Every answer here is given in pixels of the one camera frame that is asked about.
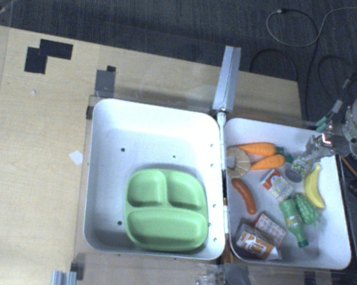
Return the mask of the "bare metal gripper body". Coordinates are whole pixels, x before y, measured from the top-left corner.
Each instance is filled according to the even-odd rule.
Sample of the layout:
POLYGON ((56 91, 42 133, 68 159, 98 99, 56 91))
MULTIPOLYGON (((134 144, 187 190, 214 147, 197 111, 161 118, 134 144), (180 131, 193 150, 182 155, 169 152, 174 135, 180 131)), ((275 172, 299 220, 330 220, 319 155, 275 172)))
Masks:
POLYGON ((310 144, 321 154, 332 156, 340 154, 357 156, 357 111, 346 111, 343 121, 335 121, 338 109, 332 108, 315 124, 320 135, 313 138, 310 144))

